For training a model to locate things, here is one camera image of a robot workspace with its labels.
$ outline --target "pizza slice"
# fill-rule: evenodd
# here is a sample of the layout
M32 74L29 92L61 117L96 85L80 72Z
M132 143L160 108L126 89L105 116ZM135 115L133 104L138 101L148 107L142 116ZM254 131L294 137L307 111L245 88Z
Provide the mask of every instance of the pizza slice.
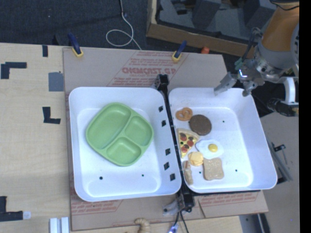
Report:
M177 129L177 134L181 158L184 158L199 140L200 136L197 133L186 129Z

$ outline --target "egg yolk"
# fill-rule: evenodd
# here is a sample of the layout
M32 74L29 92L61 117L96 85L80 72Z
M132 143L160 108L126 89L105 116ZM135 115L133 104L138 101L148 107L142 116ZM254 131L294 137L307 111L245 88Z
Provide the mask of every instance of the egg yolk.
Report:
M211 144L209 144L209 146L208 146L208 150L211 151L211 152L217 152L218 147L217 147L216 144L211 143Z

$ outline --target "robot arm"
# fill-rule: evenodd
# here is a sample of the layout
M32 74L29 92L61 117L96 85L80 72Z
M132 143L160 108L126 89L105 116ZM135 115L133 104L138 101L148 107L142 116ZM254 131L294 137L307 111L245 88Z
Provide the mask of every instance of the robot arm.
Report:
M285 116L298 115L298 103L295 102L295 85L297 79L282 77L293 67L299 68L299 0L270 0L277 5L264 33L253 28L245 54L235 63L236 74L228 73L219 86L214 88L215 95L234 86L239 80L244 87L243 95L248 96L252 90L266 81L285 85L285 100L272 99L268 108ZM254 57L246 56L254 43Z

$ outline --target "cardboard box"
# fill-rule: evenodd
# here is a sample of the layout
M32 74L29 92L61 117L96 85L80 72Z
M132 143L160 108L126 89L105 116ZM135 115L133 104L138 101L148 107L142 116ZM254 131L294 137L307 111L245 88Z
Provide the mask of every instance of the cardboard box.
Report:
M158 24L156 21L156 3L157 0L148 0L147 37L178 44L186 40L187 45L191 47L208 47L211 51L236 56L242 56L245 53L247 44L190 33L185 30ZM253 53L254 49L252 48L248 53L248 57L253 56Z
M63 49L64 80L69 151L71 226L73 231L134 225L144 217L151 223L173 222L175 215L163 215L163 206L176 195L87 202L74 189L68 96L81 86L150 87L158 74L168 74L169 91L176 87L214 87L226 74L221 55L182 53L178 63L172 52L83 49L77 58L71 48ZM243 192L196 196L195 206L184 218L203 219L267 212L263 192Z

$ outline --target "black floor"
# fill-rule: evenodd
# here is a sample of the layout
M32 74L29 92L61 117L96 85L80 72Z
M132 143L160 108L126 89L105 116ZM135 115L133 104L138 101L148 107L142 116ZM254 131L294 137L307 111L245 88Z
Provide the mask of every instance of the black floor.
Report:
M143 50L175 51L177 44L147 38L148 0L122 0L126 19L134 29L134 39ZM81 47L138 49L134 42L115 47L106 40L112 29L131 34L121 17L120 0L0 0L0 42L68 46L67 34L73 33ZM114 44L129 38L119 32L109 35ZM185 52L200 52L186 47ZM237 56L223 54L227 70L234 70ZM269 98L284 98L282 85L266 83L253 91L259 116L271 113L266 107Z

